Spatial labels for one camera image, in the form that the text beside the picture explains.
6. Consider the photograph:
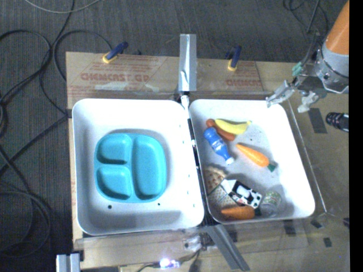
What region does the yellow banana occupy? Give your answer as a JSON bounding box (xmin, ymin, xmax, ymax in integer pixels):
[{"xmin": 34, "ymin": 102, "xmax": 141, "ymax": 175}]
[{"xmin": 214, "ymin": 118, "xmax": 252, "ymax": 136}]

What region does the orange carrot green stem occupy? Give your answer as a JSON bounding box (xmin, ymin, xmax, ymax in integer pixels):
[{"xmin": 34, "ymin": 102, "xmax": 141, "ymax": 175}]
[
  {"xmin": 235, "ymin": 143, "xmax": 277, "ymax": 173},
  {"xmin": 220, "ymin": 205, "xmax": 262, "ymax": 221}
]

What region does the black and white carton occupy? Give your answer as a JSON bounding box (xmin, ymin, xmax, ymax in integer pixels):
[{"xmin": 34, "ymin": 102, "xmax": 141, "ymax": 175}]
[{"xmin": 221, "ymin": 178, "xmax": 263, "ymax": 210}]

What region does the clear can green label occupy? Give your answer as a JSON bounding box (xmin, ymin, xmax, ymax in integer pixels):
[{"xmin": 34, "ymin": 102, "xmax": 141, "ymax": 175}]
[{"xmin": 259, "ymin": 190, "xmax": 282, "ymax": 218}]

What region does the white plastic tray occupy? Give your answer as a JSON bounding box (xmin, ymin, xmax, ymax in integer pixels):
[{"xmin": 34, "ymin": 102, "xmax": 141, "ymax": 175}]
[
  {"xmin": 71, "ymin": 97, "xmax": 206, "ymax": 236},
  {"xmin": 188, "ymin": 98, "xmax": 316, "ymax": 225}
]

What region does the blue bottle white cap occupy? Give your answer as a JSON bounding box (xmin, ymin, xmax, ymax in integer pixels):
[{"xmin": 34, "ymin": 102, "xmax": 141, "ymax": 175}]
[{"xmin": 202, "ymin": 127, "xmax": 235, "ymax": 166}]

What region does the black cylinder on white bracket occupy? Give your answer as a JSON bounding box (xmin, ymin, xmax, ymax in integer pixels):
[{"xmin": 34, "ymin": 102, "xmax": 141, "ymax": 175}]
[{"xmin": 325, "ymin": 111, "xmax": 350, "ymax": 133}]

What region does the pizza slice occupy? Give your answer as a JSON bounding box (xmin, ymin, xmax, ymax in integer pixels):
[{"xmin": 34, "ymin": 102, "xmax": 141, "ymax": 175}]
[{"xmin": 204, "ymin": 165, "xmax": 228, "ymax": 196}]

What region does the blue divided plate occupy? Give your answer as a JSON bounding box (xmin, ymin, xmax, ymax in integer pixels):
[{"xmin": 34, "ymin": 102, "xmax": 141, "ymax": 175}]
[{"xmin": 94, "ymin": 132, "xmax": 168, "ymax": 204}]

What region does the green and beige carton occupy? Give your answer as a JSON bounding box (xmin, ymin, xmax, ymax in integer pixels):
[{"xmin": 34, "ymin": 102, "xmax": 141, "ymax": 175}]
[{"xmin": 208, "ymin": 184, "xmax": 239, "ymax": 210}]

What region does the orange-brown sausage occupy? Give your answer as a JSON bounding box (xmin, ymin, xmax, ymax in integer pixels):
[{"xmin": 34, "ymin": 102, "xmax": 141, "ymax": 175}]
[{"xmin": 205, "ymin": 118, "xmax": 237, "ymax": 142}]

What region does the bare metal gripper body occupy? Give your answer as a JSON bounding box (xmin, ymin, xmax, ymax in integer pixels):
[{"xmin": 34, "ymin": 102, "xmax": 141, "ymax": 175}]
[{"xmin": 294, "ymin": 56, "xmax": 350, "ymax": 97}]

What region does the brown cardboard board red print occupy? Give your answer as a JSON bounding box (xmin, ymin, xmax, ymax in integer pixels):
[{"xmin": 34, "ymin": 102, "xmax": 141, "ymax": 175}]
[{"xmin": 65, "ymin": 51, "xmax": 350, "ymax": 272}]

